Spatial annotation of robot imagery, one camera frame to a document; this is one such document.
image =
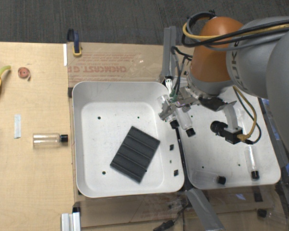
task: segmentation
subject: wooden table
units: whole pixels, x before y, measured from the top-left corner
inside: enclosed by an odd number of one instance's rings
[[[97,46],[110,52],[120,47],[115,45],[110,49],[105,44],[92,44],[93,49]],[[158,51],[162,52],[162,46],[140,46],[138,51],[153,52],[158,62],[161,62],[162,54]],[[79,201],[74,198],[77,189],[73,182],[73,140],[68,146],[34,149],[32,135],[58,132],[71,137],[73,134],[67,95],[68,68],[64,66],[63,45],[0,42],[0,68],[5,65],[11,65],[12,69],[4,72],[0,88],[0,230],[59,231],[60,215],[71,213],[73,204]],[[17,70],[20,67],[29,68],[30,81],[18,77]],[[21,115],[21,137],[18,139],[14,138],[15,114]],[[270,204],[282,212],[274,187],[266,188],[267,192],[272,194]],[[218,193],[211,194],[213,201],[223,198]],[[229,212],[225,206],[215,204],[220,213],[219,218],[228,231],[281,230],[280,227],[258,220],[255,210],[237,212],[236,204],[233,203],[230,206],[233,212]],[[99,214],[98,210],[94,213],[92,218],[114,218],[107,217],[107,213]],[[189,226],[203,230],[195,215],[186,216]],[[146,231],[159,224],[161,221],[84,230]],[[182,230],[182,220],[178,221],[175,230]]]

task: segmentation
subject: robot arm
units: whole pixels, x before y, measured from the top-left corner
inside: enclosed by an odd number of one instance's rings
[[[208,22],[198,36],[193,35],[191,27],[203,18]],[[214,12],[198,13],[188,19],[183,32],[183,45],[195,48],[187,87],[181,87],[175,98],[171,96],[163,105],[161,119],[177,116],[181,126],[177,114],[188,112],[195,104],[216,112],[224,110],[227,124],[213,122],[211,130],[232,144],[248,143],[237,125],[233,103],[219,98],[226,88],[235,85],[269,100],[278,132],[289,151],[289,16],[242,25],[228,17],[217,17]],[[187,44],[186,37],[194,42]]]

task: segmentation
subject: dark floor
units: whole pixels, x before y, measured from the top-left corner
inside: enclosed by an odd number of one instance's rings
[[[165,27],[180,38],[208,10],[246,23],[289,15],[289,0],[0,0],[0,41],[64,43],[73,28],[85,42],[162,44]]]

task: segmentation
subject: blue clamp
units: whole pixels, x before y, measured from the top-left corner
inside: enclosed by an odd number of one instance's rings
[[[81,56],[81,46],[79,45],[79,35],[74,29],[69,29],[67,33],[67,41],[74,42],[73,55],[75,57]]]

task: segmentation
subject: black bottle cap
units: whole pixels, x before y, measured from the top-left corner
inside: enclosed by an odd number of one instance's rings
[[[68,135],[67,134],[60,135],[60,142],[68,142]]]
[[[192,137],[196,134],[193,128],[186,130],[186,133],[187,133],[188,137]]]
[[[259,172],[258,172],[257,170],[252,171],[252,172],[251,172],[251,177],[252,177],[254,180],[259,179],[259,178],[260,178]]]
[[[225,176],[218,176],[217,177],[217,183],[221,185],[225,185],[226,183],[226,177]]]
[[[268,214],[268,212],[264,209],[258,209],[257,210],[257,215],[261,218],[266,218],[267,214]]]
[[[171,128],[172,128],[172,129],[176,129],[176,128],[179,127],[179,123],[178,123],[177,120],[171,121],[171,122],[170,122],[170,125],[171,125]]]

